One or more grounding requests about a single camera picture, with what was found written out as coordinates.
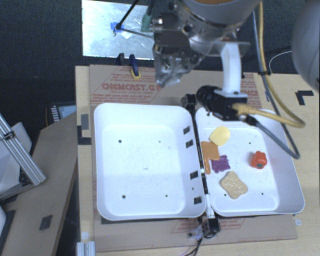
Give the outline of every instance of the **black floor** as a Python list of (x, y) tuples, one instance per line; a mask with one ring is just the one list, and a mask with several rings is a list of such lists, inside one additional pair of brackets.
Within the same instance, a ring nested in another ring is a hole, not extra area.
[[(110, 2), (132, 3), (133, 0)], [(170, 2), (156, 1), (157, 12), (165, 10)], [(276, 54), (290, 50), (294, 23), (304, 2), (264, 1), (267, 62)], [(254, 46), (252, 17), (242, 26), (238, 37)], [(82, 56), (80, 0), (0, 1), (0, 113), (11, 126), (22, 122), (35, 141), (46, 126), (46, 107), (53, 102), (74, 101), (75, 66), (89, 64), (113, 65), (115, 60)], [(151, 61), (138, 61), (138, 64), (153, 65)], [(207, 58), (197, 69), (221, 68), (218, 58)], [(254, 47), (243, 57), (242, 68), (244, 72), (258, 71)], [(291, 55), (275, 59), (272, 70), (296, 73)], [(71, 229), (74, 223), (67, 221), (68, 225)]]

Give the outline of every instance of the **yellow cable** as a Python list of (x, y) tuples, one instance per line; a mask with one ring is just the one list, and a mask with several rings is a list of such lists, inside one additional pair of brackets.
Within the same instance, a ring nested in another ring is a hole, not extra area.
[[(259, 48), (260, 48), (260, 57), (261, 57), (261, 62), (262, 62), (262, 69), (264, 72), (266, 72), (267, 65), (266, 65), (266, 58), (265, 58), (265, 51), (264, 51), (264, 8), (263, 8), (263, 3), (259, 3), (259, 32), (258, 32), (258, 43), (259, 43)], [(245, 114), (251, 114), (251, 115), (261, 115), (267, 118), (271, 118), (273, 120), (276, 120), (280, 123), (297, 127), (297, 128), (303, 128), (306, 126), (306, 123), (301, 120), (299, 117), (297, 117), (294, 113), (292, 113), (287, 106), (282, 102), (278, 94), (276, 93), (274, 87), (272, 86), (272, 83), (270, 81), (269, 76), (265, 75), (266, 83), (267, 86), (272, 93), (273, 97), (275, 100), (278, 102), (280, 107), (295, 121), (289, 120), (287, 118), (281, 117), (276, 114), (272, 114), (266, 111), (258, 110), (254, 107), (251, 107), (247, 104), (243, 103), (235, 103), (232, 105), (232, 108), (234, 110), (238, 111), (238, 115), (245, 115)]]

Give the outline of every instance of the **table surface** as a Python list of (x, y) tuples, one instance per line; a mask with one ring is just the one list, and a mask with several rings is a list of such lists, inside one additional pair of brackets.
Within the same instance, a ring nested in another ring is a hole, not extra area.
[[(300, 256), (319, 255), (320, 251), (320, 185), (319, 185), (319, 94), (303, 97), (305, 105), (299, 105), (296, 92), (311, 91), (312, 89), (295, 74), (273, 74), (271, 82), (280, 98), (297, 116), (305, 122), (305, 128), (291, 128), (289, 131), (300, 151), (301, 158), (294, 160), (296, 172), (300, 181), (305, 199), (304, 210), (294, 218), (297, 223), (296, 230), (298, 239), (245, 242), (233, 244), (216, 244), (200, 246), (198, 256), (228, 255), (228, 256)], [(265, 97), (265, 90), (261, 77), (254, 74), (262, 108), (272, 109), (271, 104)], [(81, 125), (81, 113), (90, 114), (90, 89), (89, 67), (76, 68), (76, 104), (77, 125)], [(90, 137), (91, 131), (83, 130), (83, 137)], [(78, 147), (79, 163), (79, 202), (80, 202), (80, 231), (86, 231), (87, 237), (82, 237), (83, 242), (94, 240), (93, 211), (88, 206), (92, 202), (92, 182), (90, 173), (85, 170), (91, 167), (91, 150), (85, 146)], [(192, 247), (157, 248), (128, 251), (100, 252), (97, 256), (163, 256), (184, 255), (190, 252)]]

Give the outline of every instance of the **purple object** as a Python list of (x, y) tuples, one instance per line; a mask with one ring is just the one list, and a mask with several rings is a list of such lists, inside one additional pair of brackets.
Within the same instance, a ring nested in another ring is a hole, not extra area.
[(210, 160), (212, 170), (217, 174), (218, 172), (223, 172), (230, 169), (229, 161), (226, 155), (221, 155), (220, 160)]

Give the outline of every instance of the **red toy tomato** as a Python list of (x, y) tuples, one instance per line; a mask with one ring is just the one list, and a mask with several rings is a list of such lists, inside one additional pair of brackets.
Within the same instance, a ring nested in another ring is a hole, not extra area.
[(267, 164), (266, 154), (260, 151), (257, 151), (253, 154), (251, 159), (251, 166), (262, 169)]

